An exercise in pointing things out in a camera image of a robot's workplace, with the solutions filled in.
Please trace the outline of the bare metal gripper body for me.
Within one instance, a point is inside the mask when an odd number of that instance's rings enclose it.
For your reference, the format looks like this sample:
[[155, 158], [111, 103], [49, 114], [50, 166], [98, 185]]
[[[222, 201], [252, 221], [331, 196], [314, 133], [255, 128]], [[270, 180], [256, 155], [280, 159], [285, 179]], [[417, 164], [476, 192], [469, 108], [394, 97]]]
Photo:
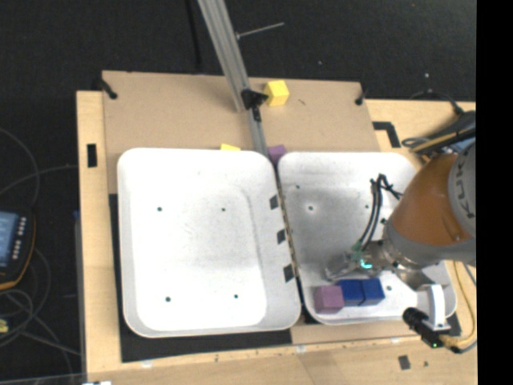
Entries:
[[325, 277], [330, 281], [339, 281], [351, 273], [360, 272], [374, 278], [384, 271], [393, 271], [412, 290], [420, 290], [423, 286], [434, 284], [423, 269], [424, 265], [404, 257], [388, 239], [365, 244], [358, 240], [349, 249], [327, 260]]

